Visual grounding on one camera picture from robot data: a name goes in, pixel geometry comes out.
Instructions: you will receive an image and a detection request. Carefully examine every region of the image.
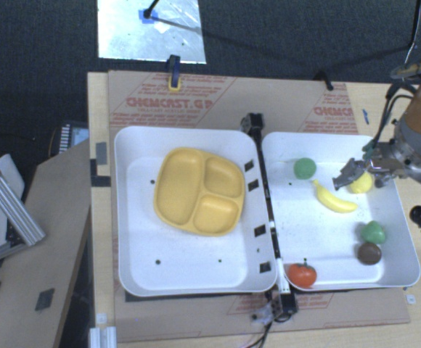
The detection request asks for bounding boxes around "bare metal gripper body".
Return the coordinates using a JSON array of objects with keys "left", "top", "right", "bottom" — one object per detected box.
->
[{"left": 363, "top": 146, "right": 421, "bottom": 190}]

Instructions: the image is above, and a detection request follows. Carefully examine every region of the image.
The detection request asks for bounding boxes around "yellow banana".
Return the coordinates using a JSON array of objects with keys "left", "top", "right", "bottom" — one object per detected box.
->
[{"left": 311, "top": 178, "right": 359, "bottom": 215}]

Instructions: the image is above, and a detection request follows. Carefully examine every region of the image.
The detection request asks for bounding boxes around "yellow lemon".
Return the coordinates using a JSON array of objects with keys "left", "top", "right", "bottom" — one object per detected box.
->
[{"left": 347, "top": 170, "right": 375, "bottom": 195}]

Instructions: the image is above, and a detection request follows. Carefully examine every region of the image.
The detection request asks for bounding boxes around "green lime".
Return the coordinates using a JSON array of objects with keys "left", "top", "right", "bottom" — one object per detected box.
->
[{"left": 293, "top": 157, "right": 318, "bottom": 181}]

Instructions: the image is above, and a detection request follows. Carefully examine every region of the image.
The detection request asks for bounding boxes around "white plastic tray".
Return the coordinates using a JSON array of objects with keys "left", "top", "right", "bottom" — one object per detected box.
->
[
  {"left": 113, "top": 125, "right": 279, "bottom": 298},
  {"left": 261, "top": 131, "right": 421, "bottom": 293}
]

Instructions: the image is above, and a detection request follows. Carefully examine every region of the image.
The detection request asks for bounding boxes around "green bell pepper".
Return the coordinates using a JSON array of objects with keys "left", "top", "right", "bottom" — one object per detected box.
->
[{"left": 360, "top": 220, "right": 387, "bottom": 246}]

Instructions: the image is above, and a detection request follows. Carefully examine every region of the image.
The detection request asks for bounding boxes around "thin black and white rod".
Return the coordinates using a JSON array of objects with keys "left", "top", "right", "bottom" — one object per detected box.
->
[{"left": 253, "top": 128, "right": 288, "bottom": 294}]

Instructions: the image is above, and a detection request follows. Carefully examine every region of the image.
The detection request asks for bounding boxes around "brown round toy food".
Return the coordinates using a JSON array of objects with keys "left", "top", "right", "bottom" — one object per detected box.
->
[{"left": 357, "top": 241, "right": 383, "bottom": 266}]

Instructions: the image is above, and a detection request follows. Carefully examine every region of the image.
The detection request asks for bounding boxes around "orange tomato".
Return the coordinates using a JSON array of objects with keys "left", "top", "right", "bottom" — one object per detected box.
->
[{"left": 287, "top": 260, "right": 318, "bottom": 289}]

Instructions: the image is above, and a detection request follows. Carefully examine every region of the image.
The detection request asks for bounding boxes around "yellow divided plate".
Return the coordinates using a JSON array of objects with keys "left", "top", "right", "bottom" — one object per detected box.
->
[{"left": 153, "top": 146, "right": 248, "bottom": 237}]

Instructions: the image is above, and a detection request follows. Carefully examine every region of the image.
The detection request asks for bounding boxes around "brown cardboard board red print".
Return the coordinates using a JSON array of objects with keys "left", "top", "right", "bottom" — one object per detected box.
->
[{"left": 107, "top": 70, "right": 412, "bottom": 344}]

